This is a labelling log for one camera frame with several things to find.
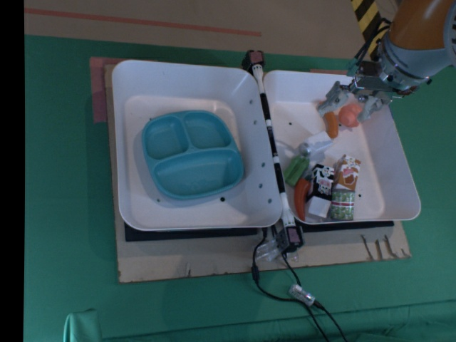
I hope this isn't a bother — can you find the white and silver bottle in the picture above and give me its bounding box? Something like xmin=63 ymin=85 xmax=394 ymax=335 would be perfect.
xmin=298 ymin=130 xmax=334 ymax=158

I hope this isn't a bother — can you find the green toy vegetable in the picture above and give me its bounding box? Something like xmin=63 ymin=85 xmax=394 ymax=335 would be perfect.
xmin=284 ymin=155 xmax=311 ymax=187

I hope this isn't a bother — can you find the pink toy chicken piece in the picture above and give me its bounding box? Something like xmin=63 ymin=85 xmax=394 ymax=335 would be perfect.
xmin=337 ymin=103 xmax=364 ymax=129

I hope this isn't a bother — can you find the black and white thin rod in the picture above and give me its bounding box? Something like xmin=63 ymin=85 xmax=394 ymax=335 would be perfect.
xmin=251 ymin=63 xmax=296 ymax=228

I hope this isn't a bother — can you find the orange carrot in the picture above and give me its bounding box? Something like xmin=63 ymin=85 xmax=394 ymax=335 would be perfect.
xmin=294 ymin=177 xmax=313 ymax=222

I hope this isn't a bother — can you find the white cube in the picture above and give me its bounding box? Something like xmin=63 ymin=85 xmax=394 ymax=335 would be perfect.
xmin=306 ymin=195 xmax=333 ymax=219

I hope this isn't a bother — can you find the green patterned can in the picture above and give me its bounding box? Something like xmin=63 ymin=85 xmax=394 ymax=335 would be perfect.
xmin=328 ymin=189 xmax=356 ymax=222

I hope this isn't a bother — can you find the brown and white carton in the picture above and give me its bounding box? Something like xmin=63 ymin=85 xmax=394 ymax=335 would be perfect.
xmin=332 ymin=154 xmax=362 ymax=192

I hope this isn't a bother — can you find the blue divided plate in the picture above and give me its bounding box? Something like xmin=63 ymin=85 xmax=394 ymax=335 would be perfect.
xmin=141 ymin=110 xmax=246 ymax=202

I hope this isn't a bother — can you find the black and white carton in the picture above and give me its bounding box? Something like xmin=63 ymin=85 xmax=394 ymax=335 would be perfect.
xmin=311 ymin=163 xmax=336 ymax=197

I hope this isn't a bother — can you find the brown cardboard board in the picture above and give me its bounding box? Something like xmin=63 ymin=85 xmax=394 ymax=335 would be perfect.
xmin=88 ymin=56 xmax=413 ymax=284

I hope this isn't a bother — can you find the white plastic tray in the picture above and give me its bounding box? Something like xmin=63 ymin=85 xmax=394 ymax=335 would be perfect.
xmin=262 ymin=69 xmax=423 ymax=225
xmin=111 ymin=59 xmax=284 ymax=232

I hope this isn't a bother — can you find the orange sausage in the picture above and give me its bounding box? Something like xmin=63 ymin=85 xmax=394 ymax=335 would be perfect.
xmin=323 ymin=110 xmax=340 ymax=140

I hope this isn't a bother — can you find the black block with wires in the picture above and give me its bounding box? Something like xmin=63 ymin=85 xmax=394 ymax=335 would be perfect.
xmin=241 ymin=49 xmax=266 ymax=72
xmin=275 ymin=225 xmax=305 ymax=254

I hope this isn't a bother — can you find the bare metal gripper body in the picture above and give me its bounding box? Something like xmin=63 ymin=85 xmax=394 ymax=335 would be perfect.
xmin=346 ymin=60 xmax=429 ymax=103

